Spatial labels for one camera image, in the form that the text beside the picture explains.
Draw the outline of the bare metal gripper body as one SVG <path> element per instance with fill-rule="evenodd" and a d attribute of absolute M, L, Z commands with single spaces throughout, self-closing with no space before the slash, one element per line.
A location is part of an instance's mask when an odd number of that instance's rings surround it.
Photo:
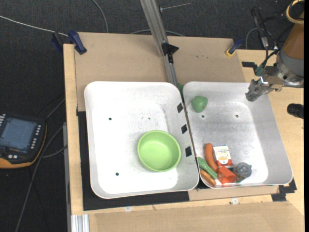
<path fill-rule="evenodd" d="M 285 66 L 266 66 L 260 78 L 263 84 L 270 87 L 303 88 L 304 86 L 304 78 L 293 73 Z"/>

